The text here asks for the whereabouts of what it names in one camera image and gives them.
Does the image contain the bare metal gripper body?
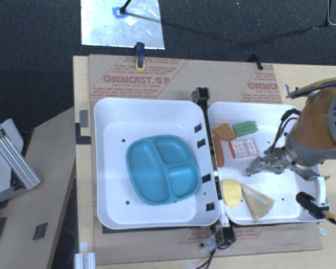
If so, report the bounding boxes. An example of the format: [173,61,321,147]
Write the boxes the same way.
[264,147,330,182]

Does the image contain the white plastic tray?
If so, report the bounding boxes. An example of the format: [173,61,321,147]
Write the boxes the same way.
[93,96,222,231]
[207,101,330,226]

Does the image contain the red and white packet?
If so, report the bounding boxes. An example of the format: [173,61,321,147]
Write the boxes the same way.
[227,137,260,160]

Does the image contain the yellow oval toy food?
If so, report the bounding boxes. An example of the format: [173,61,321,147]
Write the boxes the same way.
[221,178,243,208]

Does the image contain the beige cheese wedge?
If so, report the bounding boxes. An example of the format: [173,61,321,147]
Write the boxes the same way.
[241,183,276,221]

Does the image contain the orange sausage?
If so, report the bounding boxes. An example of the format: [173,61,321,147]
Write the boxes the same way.
[213,138,226,168]

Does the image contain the green beans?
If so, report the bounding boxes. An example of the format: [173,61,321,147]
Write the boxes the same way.
[232,120,259,138]

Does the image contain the orange pizza slice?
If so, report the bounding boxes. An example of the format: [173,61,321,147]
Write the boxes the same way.
[211,123,237,142]

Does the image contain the blue divided plate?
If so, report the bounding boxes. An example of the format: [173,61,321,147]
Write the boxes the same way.
[125,134,202,206]

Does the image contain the brown cardboard board red print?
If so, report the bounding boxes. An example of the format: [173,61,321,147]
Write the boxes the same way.
[88,54,324,266]

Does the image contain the black cylinder on white bracket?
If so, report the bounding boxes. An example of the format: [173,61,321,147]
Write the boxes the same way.
[295,175,331,220]

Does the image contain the black block with thin wires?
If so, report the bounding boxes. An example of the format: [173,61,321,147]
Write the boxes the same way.
[190,87,211,105]
[213,225,237,249]

